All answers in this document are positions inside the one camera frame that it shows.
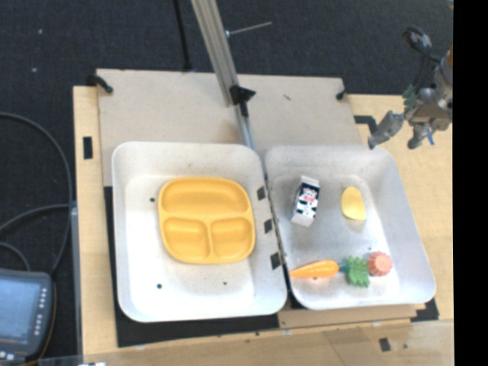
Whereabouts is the white cow print carton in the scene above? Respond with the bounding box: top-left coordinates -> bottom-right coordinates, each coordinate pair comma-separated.
290,175 -> 322,228

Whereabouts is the orange ribbed round toy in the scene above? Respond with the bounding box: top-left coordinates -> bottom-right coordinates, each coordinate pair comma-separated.
367,250 -> 394,279

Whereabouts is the pale flat board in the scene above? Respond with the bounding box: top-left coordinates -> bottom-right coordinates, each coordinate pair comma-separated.
95,69 -> 428,329

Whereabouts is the white plastic tray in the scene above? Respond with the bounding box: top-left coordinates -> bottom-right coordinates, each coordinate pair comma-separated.
263,144 -> 437,311
111,141 -> 288,323

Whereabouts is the orange carrot with green leaves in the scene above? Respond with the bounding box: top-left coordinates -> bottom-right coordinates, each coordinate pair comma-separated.
288,255 -> 372,289

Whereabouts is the yellow oval slice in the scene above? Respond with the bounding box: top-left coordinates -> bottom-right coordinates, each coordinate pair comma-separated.
340,185 -> 368,222

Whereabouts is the yellow divided plate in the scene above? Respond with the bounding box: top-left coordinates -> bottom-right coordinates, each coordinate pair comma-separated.
157,176 -> 257,265

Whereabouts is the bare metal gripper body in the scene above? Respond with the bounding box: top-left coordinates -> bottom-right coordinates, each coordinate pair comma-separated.
403,85 -> 454,130

